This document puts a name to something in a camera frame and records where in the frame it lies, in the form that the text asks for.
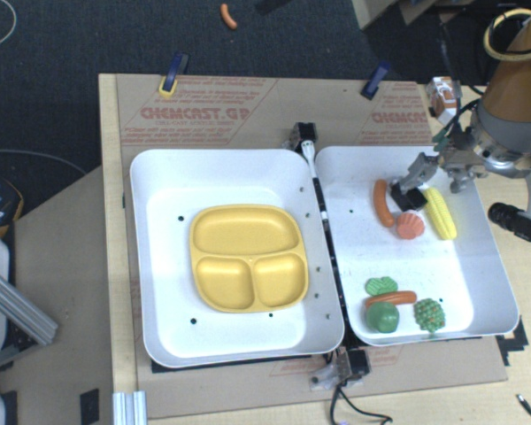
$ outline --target white tray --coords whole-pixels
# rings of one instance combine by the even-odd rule
[[[517,304],[473,183],[452,194],[450,179],[439,169],[428,184],[442,192],[456,223],[458,237],[451,241],[441,240],[430,220],[422,236],[402,240],[375,215],[375,181],[392,182],[405,176],[422,151],[436,154],[430,147],[328,147],[316,158],[350,325],[370,345],[431,338],[415,322],[412,305],[398,307],[400,322],[394,333],[382,334],[366,326],[366,281],[390,276],[400,290],[414,290],[418,299],[439,301],[446,326],[432,338],[511,332],[519,320]],[[388,205],[392,213],[400,213],[389,197]]]
[[[165,367],[328,353],[343,338],[335,278],[304,159],[287,150],[150,150],[130,168],[144,344]],[[223,313],[199,296],[190,222],[217,205],[274,205],[304,239],[309,288],[272,313]]]

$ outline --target green ball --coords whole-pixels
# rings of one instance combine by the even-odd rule
[[[375,302],[366,311],[366,321],[370,328],[389,334],[397,330],[399,311],[390,302]]]

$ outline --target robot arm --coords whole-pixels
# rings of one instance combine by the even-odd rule
[[[508,51],[492,48],[491,37],[503,21],[527,17]],[[494,204],[489,217],[502,228],[531,241],[531,11],[511,10],[496,18],[484,35],[488,54],[500,63],[480,99],[458,114],[433,139],[436,156],[421,153],[398,182],[408,194],[428,181],[440,168],[452,179],[450,191],[458,193],[468,181],[489,173],[510,179],[525,179],[529,202],[526,211]],[[470,125],[463,129],[459,115],[472,111]]]

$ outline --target black floor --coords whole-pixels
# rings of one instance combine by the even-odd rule
[[[190,55],[191,74],[364,80],[381,59],[390,80],[449,73],[432,11],[406,26],[392,6],[362,31],[351,0],[7,1],[18,21],[0,45],[0,174],[26,213],[100,165],[99,73],[164,74],[176,50]],[[235,32],[219,19],[224,2]],[[495,66],[480,38],[500,4],[531,9],[531,0],[478,0],[447,25],[466,84],[487,83]],[[0,36],[11,24],[0,2]]]

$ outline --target blue clamp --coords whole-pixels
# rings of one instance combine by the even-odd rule
[[[360,91],[360,95],[372,100],[378,91],[378,85],[389,72],[390,68],[391,65],[387,61],[382,60],[378,64],[378,67],[375,68],[375,71],[373,71],[372,75],[370,76],[370,80],[366,83],[366,85],[364,85],[362,91]]]
[[[169,98],[173,95],[177,89],[177,81],[175,78],[177,75],[181,75],[187,71],[188,64],[189,55],[175,52],[167,76],[161,80],[161,83],[159,83],[159,94],[162,97]]]

